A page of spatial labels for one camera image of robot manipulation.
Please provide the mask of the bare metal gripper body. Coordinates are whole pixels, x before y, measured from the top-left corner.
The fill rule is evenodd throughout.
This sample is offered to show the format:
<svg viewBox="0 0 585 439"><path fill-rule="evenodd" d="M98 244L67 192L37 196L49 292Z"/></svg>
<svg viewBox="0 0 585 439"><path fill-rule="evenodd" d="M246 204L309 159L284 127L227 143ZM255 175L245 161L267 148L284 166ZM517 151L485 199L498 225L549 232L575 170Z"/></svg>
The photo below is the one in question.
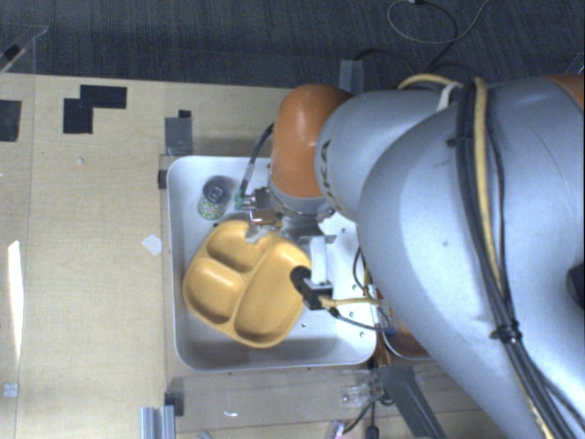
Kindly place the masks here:
<svg viewBox="0 0 585 439"><path fill-rule="evenodd" d="M299 241L321 233L318 222L324 218L324 198L299 198L276 186L261 187L247 196L247 213L249 225L273 226L273 233Z"/></svg>

